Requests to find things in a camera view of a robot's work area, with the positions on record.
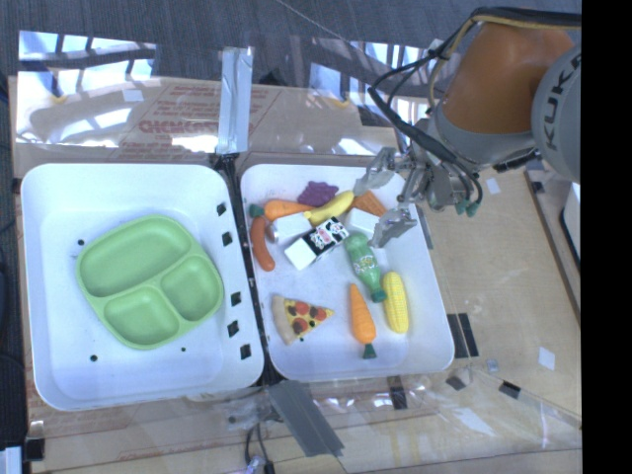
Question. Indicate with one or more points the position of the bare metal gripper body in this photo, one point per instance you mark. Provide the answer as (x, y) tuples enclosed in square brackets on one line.
[(439, 185)]

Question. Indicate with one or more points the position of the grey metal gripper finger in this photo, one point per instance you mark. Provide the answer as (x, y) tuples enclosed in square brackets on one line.
[(376, 173), (392, 226)]

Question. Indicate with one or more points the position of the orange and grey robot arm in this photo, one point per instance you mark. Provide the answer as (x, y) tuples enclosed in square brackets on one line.
[(494, 82)]

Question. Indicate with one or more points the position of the white block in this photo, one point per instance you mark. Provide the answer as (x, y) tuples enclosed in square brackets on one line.
[(362, 221)]

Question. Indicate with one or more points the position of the orange wedge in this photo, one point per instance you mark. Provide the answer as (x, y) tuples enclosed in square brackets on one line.
[(369, 204)]

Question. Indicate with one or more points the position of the green bottle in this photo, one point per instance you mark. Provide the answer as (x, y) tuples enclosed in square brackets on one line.
[(364, 262)]

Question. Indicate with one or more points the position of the yellow banana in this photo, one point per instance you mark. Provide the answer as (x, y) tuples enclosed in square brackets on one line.
[(331, 208)]

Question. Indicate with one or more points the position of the purple grapes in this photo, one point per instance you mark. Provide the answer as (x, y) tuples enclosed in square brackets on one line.
[(318, 193)]

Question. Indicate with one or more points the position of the yellow corn cob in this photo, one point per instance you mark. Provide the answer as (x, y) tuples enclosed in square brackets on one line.
[(396, 301)]

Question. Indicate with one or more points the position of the cow print milk carton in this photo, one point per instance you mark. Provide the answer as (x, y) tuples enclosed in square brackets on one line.
[(316, 242)]

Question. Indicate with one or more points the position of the orange carrot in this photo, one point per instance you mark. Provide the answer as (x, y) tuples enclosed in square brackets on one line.
[(362, 319), (284, 209)]

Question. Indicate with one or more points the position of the white cube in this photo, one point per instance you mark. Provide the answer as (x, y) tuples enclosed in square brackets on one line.
[(291, 226)]

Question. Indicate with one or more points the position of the pizza slice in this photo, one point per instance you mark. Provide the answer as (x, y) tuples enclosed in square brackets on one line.
[(296, 316)]

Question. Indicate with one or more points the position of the orange sausage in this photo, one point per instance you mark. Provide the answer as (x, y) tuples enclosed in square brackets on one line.
[(260, 245)]

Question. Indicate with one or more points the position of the white plastic tray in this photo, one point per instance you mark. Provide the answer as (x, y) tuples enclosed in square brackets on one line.
[(59, 264), (326, 358)]

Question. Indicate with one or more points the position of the brown cardboard board red print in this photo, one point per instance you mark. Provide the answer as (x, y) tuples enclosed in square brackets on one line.
[(178, 116)]

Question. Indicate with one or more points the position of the green divided plate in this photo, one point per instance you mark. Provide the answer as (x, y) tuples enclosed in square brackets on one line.
[(128, 264)]

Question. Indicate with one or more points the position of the black cylinder on white bracket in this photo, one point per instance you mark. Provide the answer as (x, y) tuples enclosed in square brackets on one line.
[(516, 161)]

